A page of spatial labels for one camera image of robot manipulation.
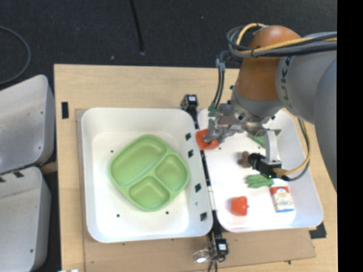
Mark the green toy leaf vegetable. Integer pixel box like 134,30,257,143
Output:
247,133,267,148

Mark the thin black and white rod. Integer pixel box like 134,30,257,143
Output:
191,108,221,239

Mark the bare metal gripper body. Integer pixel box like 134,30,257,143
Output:
209,103,269,141

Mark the brown toy mushroom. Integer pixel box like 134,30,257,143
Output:
237,151,252,168

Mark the green divided plate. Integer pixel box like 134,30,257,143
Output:
108,134,191,213

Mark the green toy pea pod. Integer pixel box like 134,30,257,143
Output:
244,173,275,189

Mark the orange red toy vegetable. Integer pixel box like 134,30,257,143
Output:
230,195,250,217
195,129,220,151

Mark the black block with thin wires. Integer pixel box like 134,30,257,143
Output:
180,93,199,111
213,237,229,256

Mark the white plastic tray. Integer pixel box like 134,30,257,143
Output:
81,107,214,244
197,107,324,233

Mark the white and red carton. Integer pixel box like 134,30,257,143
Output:
269,185,296,213

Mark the black cylinder on white bracket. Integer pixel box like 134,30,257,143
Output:
247,129,283,180

